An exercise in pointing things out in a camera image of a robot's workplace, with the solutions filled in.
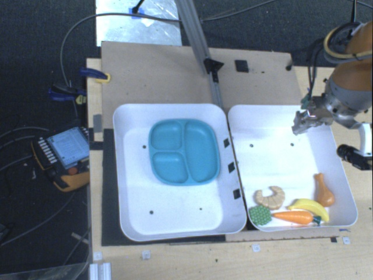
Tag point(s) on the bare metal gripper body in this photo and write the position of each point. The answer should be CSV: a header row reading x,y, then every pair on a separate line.
x,y
323,112

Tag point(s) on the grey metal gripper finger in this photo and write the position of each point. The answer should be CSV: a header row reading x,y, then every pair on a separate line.
x,y
298,122
310,121

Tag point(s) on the white plastic tray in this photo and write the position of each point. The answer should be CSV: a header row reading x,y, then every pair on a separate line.
x,y
175,209
271,162

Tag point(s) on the orange chicken drumstick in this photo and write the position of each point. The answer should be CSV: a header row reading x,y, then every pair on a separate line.
x,y
324,192

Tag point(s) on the beige croissant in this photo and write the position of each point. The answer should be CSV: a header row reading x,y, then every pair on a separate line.
x,y
275,201

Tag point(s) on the yellow banana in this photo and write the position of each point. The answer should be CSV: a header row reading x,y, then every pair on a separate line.
x,y
311,206

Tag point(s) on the orange carrot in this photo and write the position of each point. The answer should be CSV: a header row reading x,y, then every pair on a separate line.
x,y
294,217

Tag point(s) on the blue divided plate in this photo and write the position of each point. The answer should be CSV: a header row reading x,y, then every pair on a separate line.
x,y
201,150

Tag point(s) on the brown cardboard board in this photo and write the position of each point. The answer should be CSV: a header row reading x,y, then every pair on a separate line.
x,y
163,77

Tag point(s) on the black cylinder on white bracket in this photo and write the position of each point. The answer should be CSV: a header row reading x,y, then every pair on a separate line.
x,y
352,153

